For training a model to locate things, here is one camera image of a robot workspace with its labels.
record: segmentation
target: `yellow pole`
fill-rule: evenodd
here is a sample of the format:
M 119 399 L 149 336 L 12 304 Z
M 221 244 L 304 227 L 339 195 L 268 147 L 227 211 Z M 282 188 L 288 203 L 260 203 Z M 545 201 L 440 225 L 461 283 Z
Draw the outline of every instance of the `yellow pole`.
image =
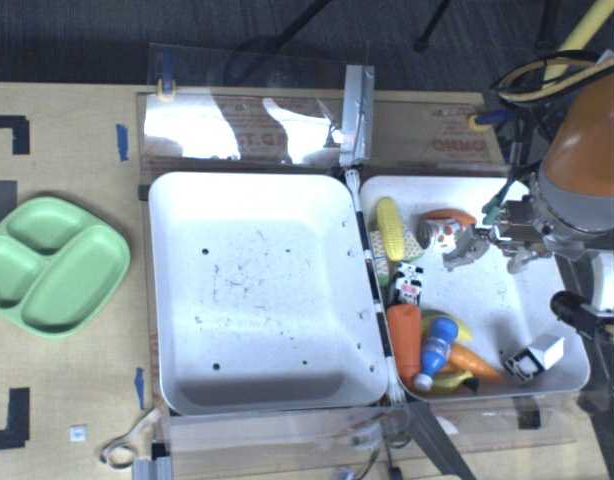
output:
M 587 13 L 578 22 L 576 28 L 572 30 L 565 42 L 558 48 L 558 51 L 565 50 L 582 50 L 587 46 L 587 43 L 598 32 L 607 18 L 614 12 L 614 0 L 596 0 L 589 8 Z M 567 66 L 549 66 L 545 70 L 543 80 L 555 78 L 562 75 Z

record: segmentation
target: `table surface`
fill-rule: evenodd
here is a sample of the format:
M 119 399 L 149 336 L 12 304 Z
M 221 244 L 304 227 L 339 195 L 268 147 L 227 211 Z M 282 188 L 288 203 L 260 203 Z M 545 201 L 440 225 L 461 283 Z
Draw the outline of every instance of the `table surface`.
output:
M 145 406 L 153 403 L 143 213 L 137 197 L 137 95 L 151 89 L 0 83 L 0 115 L 24 115 L 31 123 L 29 155 L 12 155 L 11 131 L 0 130 L 0 180 L 18 182 L 19 204 L 51 194 L 88 209 L 127 239 L 132 255 L 111 300 L 71 337 L 41 338 L 0 316 L 0 429 L 7 417 L 9 389 L 29 387 L 31 393 L 30 439 L 24 448 L 0 451 L 0 479 L 131 478 L 129 469 L 114 472 L 100 463 L 98 454 L 145 413 L 134 386 L 137 368 L 146 372 Z M 411 94 L 397 97 L 416 100 Z M 461 97 L 474 98 L 417 95 L 418 101 L 456 102 Z M 119 158 L 117 124 L 128 130 L 127 161 Z M 573 398 L 565 400 L 565 407 L 570 425 L 566 442 L 476 450 L 464 454 L 465 461 L 478 478 L 608 478 L 589 417 Z M 87 426 L 85 441 L 70 441 L 73 425 Z M 135 443 L 140 456 L 149 456 L 150 440 L 145 431 Z M 405 478 L 439 475 L 424 457 L 398 465 Z M 332 472 L 324 468 L 264 478 L 329 479 Z M 366 478 L 387 478 L 385 468 L 373 468 Z

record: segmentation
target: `green object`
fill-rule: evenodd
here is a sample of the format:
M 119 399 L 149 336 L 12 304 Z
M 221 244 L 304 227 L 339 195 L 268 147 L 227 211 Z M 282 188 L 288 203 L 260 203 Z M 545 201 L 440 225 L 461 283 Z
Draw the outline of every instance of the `green object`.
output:
M 129 267 L 125 239 L 72 203 L 31 199 L 0 223 L 0 314 L 38 336 L 82 329 Z

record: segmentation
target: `yellow corn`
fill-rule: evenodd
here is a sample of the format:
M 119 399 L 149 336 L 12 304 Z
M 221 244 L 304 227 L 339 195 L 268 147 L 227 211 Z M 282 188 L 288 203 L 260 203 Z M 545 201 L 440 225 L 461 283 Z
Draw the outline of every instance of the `yellow corn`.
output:
M 376 217 L 385 254 L 391 261 L 401 261 L 405 255 L 405 235 L 396 202 L 391 197 L 383 197 L 378 201 Z

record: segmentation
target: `black corner marking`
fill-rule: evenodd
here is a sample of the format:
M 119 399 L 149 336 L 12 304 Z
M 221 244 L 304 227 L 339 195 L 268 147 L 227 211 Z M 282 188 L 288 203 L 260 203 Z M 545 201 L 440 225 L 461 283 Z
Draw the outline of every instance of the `black corner marking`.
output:
M 14 155 L 28 155 L 29 121 L 25 116 L 0 116 L 0 128 L 11 128 L 11 152 Z
M 9 390 L 7 426 L 0 430 L 0 450 L 24 448 L 29 440 L 29 388 Z

